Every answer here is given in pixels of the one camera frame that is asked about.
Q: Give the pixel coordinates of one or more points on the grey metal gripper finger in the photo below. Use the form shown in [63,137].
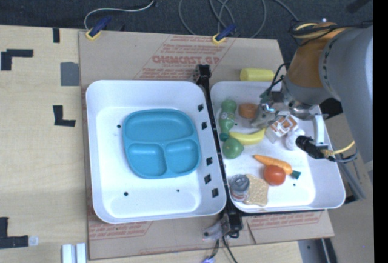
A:
[268,120]
[257,119]

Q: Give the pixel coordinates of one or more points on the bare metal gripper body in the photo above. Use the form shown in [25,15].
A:
[298,108]

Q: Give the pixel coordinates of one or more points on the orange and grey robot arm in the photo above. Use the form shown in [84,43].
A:
[339,68]

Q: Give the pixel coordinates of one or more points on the orange toy fruit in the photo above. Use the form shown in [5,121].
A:
[247,111]

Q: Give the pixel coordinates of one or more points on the white and orange carton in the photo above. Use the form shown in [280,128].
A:
[283,127]

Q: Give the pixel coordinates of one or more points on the yellow banana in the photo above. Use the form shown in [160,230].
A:
[247,137]

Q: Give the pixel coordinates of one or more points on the green bottle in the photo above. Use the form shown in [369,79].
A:
[228,117]

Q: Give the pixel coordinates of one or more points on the green toy pepper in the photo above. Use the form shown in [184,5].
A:
[232,148]

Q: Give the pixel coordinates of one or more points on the orange carrot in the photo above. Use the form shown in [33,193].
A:
[272,161]

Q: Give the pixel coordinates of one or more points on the yellow cylinder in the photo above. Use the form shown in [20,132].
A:
[256,74]

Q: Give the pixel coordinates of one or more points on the red tomato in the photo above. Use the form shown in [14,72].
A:
[274,175]

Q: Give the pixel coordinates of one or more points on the small grey can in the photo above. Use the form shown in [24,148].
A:
[239,187]

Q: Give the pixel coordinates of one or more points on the beige bread slice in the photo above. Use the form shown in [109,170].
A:
[257,192]

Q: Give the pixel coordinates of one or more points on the white plastic tray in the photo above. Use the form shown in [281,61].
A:
[106,165]
[315,183]

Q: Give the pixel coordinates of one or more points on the blue divided plate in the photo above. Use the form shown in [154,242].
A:
[157,140]

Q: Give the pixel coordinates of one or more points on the brown cardboard board, red print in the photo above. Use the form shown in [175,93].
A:
[127,55]

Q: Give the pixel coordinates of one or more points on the black cylinder on white bracket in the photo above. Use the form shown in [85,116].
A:
[312,144]

